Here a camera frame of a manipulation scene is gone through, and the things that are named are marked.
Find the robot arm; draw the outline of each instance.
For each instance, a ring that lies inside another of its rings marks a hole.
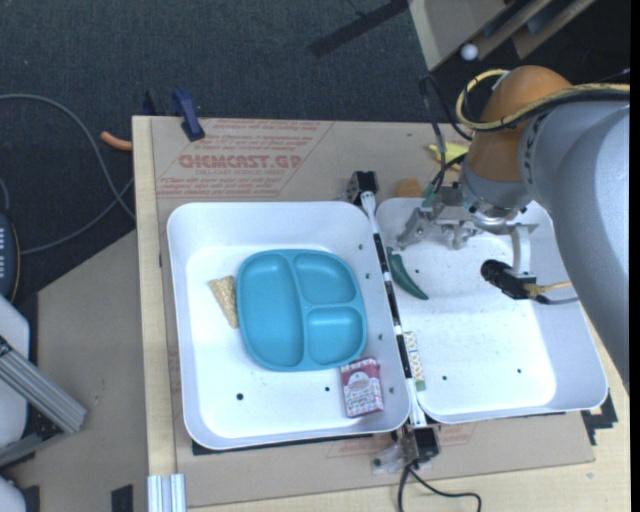
[[[567,88],[551,70],[518,68],[494,89],[484,126]],[[629,116],[628,92],[540,109],[515,126],[476,132],[462,170],[478,227],[509,220],[532,200],[547,210],[574,289],[627,391]]]

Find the beige sponge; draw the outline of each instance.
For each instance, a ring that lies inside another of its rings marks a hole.
[[[227,317],[229,325],[235,329],[238,327],[235,278],[233,276],[226,276],[222,279],[213,279],[209,281],[209,286],[213,290],[224,315]]]

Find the white tray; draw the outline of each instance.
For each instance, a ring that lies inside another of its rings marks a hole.
[[[385,245],[393,245],[421,202],[389,199],[380,205]],[[532,204],[514,222],[538,225],[530,238],[538,283],[567,280],[544,210]],[[417,336],[426,375],[418,402],[429,416],[458,423],[590,409],[605,399],[606,377],[578,302],[513,300],[480,275],[487,259],[512,264],[508,235],[483,233],[456,251],[436,228],[400,254],[429,296],[419,300],[395,287],[402,326]],[[562,293],[575,295],[572,288]]]
[[[192,203],[167,225],[176,303],[184,420],[199,444],[225,450],[278,442],[387,432],[408,416],[384,283],[365,214],[347,203]],[[236,275],[270,249],[315,249],[354,271],[367,319],[363,356],[380,364],[385,409],[360,418],[345,412],[337,368],[277,372],[244,348],[208,282]]]

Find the blue clamp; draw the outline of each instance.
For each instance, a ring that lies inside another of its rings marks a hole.
[[[182,129],[190,141],[202,139],[205,136],[204,130],[198,122],[198,116],[193,106],[193,97],[184,89],[173,91],[173,104],[176,113],[184,117]]]

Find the snack package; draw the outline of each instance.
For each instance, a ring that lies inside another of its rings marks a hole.
[[[347,416],[354,418],[384,410],[378,363],[373,357],[340,367]]]

